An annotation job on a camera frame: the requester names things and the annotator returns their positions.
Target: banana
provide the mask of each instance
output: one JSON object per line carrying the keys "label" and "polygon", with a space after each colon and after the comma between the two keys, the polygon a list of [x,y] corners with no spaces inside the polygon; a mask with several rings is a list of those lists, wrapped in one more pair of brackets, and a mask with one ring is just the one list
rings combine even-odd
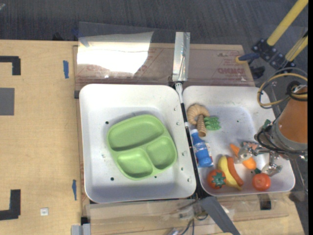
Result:
{"label": "banana", "polygon": [[218,162],[218,169],[225,173],[226,185],[237,188],[238,190],[242,190],[242,188],[237,184],[236,180],[228,170],[227,157],[225,155],[220,158]]}

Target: green plate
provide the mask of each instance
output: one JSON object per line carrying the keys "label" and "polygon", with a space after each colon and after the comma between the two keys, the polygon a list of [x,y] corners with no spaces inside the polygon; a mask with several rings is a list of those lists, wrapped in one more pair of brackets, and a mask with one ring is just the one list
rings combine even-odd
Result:
{"label": "green plate", "polygon": [[177,159],[171,135],[153,115],[140,115],[113,125],[107,133],[107,144],[117,167],[133,180],[163,172]]}

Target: gray floor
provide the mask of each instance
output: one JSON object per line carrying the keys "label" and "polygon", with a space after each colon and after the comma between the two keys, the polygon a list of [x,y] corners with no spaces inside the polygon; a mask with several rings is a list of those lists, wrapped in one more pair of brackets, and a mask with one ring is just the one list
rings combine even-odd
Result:
{"label": "gray floor", "polygon": [[[0,39],[52,40],[59,32],[74,40],[71,30],[79,22],[130,25],[191,32],[191,43],[242,45],[245,53],[261,38],[267,38],[297,0],[0,0]],[[299,14],[275,47],[287,53],[308,30],[308,6]],[[308,70],[308,48],[294,60]],[[259,86],[275,70],[265,61]],[[286,87],[278,87],[278,95]],[[307,164],[301,164],[307,178]],[[297,185],[292,199],[297,203],[308,234],[308,196]]]}

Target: plastic water bottle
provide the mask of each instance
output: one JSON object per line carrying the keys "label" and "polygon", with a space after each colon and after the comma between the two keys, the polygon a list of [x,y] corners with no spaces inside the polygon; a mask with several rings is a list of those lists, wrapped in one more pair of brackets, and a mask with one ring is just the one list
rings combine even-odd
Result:
{"label": "plastic water bottle", "polygon": [[213,162],[209,156],[205,142],[199,138],[198,130],[194,129],[190,132],[192,137],[192,144],[194,146],[195,154],[198,159],[199,167],[211,167]]}

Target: tomato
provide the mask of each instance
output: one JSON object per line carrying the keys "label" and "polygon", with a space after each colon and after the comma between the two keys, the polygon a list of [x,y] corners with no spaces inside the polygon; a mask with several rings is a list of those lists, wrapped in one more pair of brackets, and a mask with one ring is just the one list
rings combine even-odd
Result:
{"label": "tomato", "polygon": [[225,173],[221,170],[214,169],[207,175],[207,183],[213,189],[220,189],[226,185]]}
{"label": "tomato", "polygon": [[252,178],[252,185],[256,190],[267,190],[270,188],[270,177],[265,173],[255,174]]}

